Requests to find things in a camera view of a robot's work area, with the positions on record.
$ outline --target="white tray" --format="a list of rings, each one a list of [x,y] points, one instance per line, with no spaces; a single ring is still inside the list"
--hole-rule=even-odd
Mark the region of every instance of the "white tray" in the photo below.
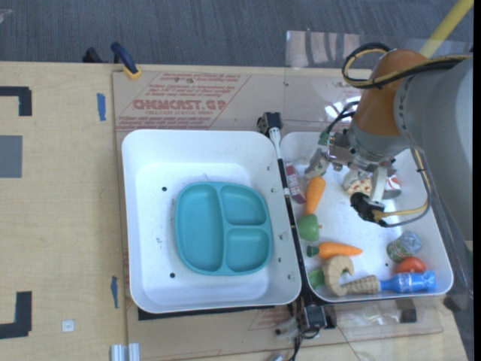
[[[284,161],[291,162],[298,172],[303,174],[309,164],[309,159],[318,147],[318,140],[318,132],[292,132],[287,134],[281,141]],[[401,184],[402,193],[397,198],[383,200],[386,211],[419,207],[426,199],[426,190],[421,176],[416,171],[417,167],[410,150],[405,150],[396,156],[395,167],[398,170],[396,176]],[[349,195],[342,187],[344,175],[348,171],[348,168],[335,171],[330,167],[324,175],[326,188],[316,209],[318,222],[322,225],[319,230],[320,238],[316,242],[301,239],[306,271],[311,272],[322,267],[323,264],[318,256],[308,257],[306,255],[308,245],[316,246],[321,241],[339,241],[360,247],[363,250],[362,254],[351,257],[355,274],[353,276],[342,275],[340,278],[341,284],[367,275],[376,275],[379,279],[386,280],[394,275],[397,266],[387,255],[386,246],[398,238],[403,231],[411,230],[423,242],[423,248],[416,256],[423,260],[428,269],[434,270],[437,286],[429,292],[399,294],[385,291],[373,295],[348,294],[344,297],[336,297],[330,294],[326,287],[320,287],[314,290],[315,294],[327,302],[354,302],[385,298],[436,296],[448,292],[452,287],[453,273],[432,210],[420,220],[394,228],[383,228],[364,221],[350,207]],[[304,212],[304,206],[294,200],[292,205],[296,218],[299,218]],[[392,224],[401,220],[390,217],[388,221]]]
[[[130,291],[154,314],[214,308],[285,305],[301,290],[274,146],[258,132],[138,130],[122,144],[129,237]],[[257,190],[271,218],[269,263],[251,275],[203,275],[177,255],[177,194],[198,181]]]

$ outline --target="gray square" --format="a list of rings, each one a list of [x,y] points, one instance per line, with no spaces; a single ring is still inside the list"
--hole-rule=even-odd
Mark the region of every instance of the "gray square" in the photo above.
[[[22,139],[0,135],[0,177],[22,177]]]

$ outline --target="white square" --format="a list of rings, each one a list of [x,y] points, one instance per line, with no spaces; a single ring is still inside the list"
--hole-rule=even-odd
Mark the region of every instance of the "white square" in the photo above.
[[[62,331],[63,332],[73,332],[75,330],[75,320],[63,320],[62,321]]]

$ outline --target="plastic bottle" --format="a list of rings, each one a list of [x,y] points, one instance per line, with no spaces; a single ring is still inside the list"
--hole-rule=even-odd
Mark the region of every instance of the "plastic bottle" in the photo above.
[[[436,287],[434,271],[424,273],[399,273],[386,281],[380,281],[381,290],[393,290],[398,293],[412,293]]]
[[[402,262],[422,249],[422,242],[415,232],[403,232],[401,237],[388,244],[386,251],[395,262]]]

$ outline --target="table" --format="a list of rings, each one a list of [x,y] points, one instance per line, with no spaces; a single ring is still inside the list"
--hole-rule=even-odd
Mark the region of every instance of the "table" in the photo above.
[[[284,68],[139,67],[143,71],[264,75],[272,84],[256,87],[259,100],[268,111],[283,103]],[[121,71],[120,66],[0,62],[0,86],[32,91],[31,116],[19,116],[18,97],[0,96],[0,135],[21,136],[22,146],[21,177],[0,177],[2,359],[108,359],[111,345],[128,344],[135,338],[128,331],[123,292],[114,71]],[[105,120],[98,112],[103,98]],[[28,292],[32,296],[31,327],[23,321],[29,309]],[[23,297],[26,304],[19,303]],[[386,359],[386,354],[423,361],[466,359],[452,313],[441,301],[423,303],[429,305],[426,315],[434,320],[420,329],[406,324],[401,337],[350,343],[336,329],[323,331],[320,339],[304,342],[297,359]],[[259,323],[264,313],[162,319],[159,327],[165,331],[165,343],[141,343],[142,359],[264,361],[275,349],[288,356],[292,344],[275,341],[271,323],[232,338],[229,328],[239,326],[242,332],[245,325],[249,329],[249,323]],[[5,338],[12,335],[11,330],[20,336]],[[148,332],[148,323],[139,325],[138,333],[143,330]],[[427,334],[408,335],[416,330]],[[186,333],[197,339],[187,340]],[[204,344],[205,349],[192,352],[187,343]]]

